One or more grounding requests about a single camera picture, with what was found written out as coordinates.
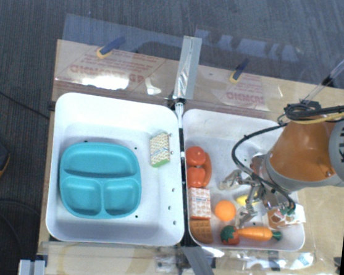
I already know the red bell pepper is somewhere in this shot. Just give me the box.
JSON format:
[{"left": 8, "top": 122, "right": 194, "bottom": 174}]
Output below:
[{"left": 184, "top": 165, "right": 208, "bottom": 190}]

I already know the orange carrot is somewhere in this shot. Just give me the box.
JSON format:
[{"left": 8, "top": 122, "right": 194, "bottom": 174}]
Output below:
[{"left": 235, "top": 223, "right": 284, "bottom": 245}]

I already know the brown waffle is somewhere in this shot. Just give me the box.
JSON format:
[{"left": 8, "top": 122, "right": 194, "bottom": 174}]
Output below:
[{"left": 186, "top": 216, "right": 217, "bottom": 245}]

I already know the orange and white carton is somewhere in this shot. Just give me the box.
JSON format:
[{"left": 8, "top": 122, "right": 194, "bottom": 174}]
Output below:
[{"left": 184, "top": 185, "right": 216, "bottom": 222}]

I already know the brown and white packet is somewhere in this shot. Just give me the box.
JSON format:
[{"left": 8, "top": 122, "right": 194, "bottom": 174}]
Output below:
[{"left": 264, "top": 206, "right": 296, "bottom": 232}]

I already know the yellow banana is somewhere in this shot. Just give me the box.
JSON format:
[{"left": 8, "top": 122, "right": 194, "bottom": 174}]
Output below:
[{"left": 235, "top": 190, "right": 262, "bottom": 208}]

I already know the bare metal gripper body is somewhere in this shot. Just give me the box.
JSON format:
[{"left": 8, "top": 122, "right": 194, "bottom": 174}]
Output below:
[{"left": 237, "top": 151, "right": 296, "bottom": 214}]

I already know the orange sausage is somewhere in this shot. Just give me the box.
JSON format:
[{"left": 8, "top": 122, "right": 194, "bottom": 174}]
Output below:
[{"left": 199, "top": 152, "right": 216, "bottom": 188}]

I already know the white plastic tray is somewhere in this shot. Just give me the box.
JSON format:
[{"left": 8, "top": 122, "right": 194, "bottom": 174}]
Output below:
[
  {"left": 38, "top": 89, "right": 201, "bottom": 256},
  {"left": 166, "top": 106, "right": 320, "bottom": 260}
]

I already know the red strawberry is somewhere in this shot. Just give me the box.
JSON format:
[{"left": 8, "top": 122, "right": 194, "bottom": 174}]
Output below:
[{"left": 219, "top": 223, "right": 243, "bottom": 247}]

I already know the orange fruit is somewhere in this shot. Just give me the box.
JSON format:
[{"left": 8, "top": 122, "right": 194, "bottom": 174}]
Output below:
[{"left": 212, "top": 198, "right": 238, "bottom": 224}]

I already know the blue divided plate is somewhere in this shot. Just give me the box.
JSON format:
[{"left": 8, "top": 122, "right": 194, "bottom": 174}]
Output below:
[{"left": 53, "top": 137, "right": 148, "bottom": 226}]

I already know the brown cardboard board, red print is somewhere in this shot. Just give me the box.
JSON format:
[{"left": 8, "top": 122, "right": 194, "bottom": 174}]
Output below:
[{"left": 28, "top": 38, "right": 344, "bottom": 275}]

